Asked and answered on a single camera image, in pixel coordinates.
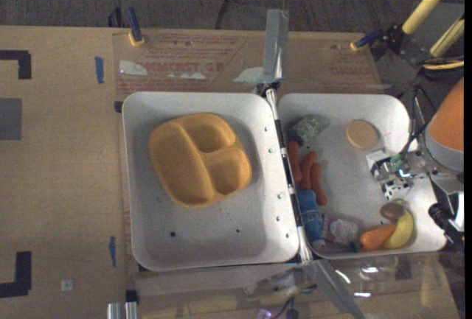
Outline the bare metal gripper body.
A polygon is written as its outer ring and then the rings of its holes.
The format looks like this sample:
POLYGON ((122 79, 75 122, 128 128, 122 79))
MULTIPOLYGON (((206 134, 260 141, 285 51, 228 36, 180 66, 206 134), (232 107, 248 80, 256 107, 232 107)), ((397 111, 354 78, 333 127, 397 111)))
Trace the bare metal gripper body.
POLYGON ((406 180, 429 178, 431 173, 421 151, 398 153, 389 160, 389 177, 406 180))

